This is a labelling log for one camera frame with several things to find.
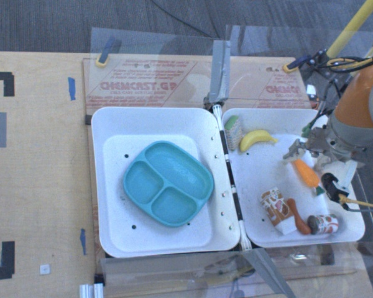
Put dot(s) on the black cylinder on white bracket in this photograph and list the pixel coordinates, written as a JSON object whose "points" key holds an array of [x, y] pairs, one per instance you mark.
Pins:
{"points": [[332, 185]]}

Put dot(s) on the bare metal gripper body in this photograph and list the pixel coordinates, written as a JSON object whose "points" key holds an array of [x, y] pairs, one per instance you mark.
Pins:
{"points": [[321, 141]]}

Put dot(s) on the orange carrot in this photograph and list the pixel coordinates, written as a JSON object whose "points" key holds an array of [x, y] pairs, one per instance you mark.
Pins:
{"points": [[307, 174]]}

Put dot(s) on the brown cardboard board red print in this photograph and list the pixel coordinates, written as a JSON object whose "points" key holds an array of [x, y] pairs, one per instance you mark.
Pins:
{"points": [[161, 82]]}

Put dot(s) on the brown and white carton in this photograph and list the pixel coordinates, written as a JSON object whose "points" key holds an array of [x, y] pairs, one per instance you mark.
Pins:
{"points": [[275, 208]]}

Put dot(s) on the blue divided plate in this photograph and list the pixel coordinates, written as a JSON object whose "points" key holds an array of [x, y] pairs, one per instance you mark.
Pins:
{"points": [[168, 182]]}

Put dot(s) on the white plastic tray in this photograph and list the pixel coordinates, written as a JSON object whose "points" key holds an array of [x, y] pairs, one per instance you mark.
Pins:
{"points": [[261, 172], [118, 197]]}

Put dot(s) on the brown sausage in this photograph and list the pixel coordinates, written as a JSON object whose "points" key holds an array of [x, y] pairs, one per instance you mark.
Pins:
{"points": [[296, 216]]}

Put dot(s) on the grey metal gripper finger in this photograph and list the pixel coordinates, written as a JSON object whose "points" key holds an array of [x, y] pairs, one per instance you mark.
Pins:
{"points": [[289, 154], [298, 144]]}

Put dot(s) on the red and white can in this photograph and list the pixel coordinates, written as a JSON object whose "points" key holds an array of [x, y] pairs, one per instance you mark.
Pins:
{"points": [[324, 224]]}

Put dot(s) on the yellow banana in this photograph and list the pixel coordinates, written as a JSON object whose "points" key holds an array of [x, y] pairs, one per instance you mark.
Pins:
{"points": [[255, 138]]}

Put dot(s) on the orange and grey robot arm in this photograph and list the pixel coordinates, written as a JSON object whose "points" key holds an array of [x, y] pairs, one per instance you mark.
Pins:
{"points": [[356, 104]]}

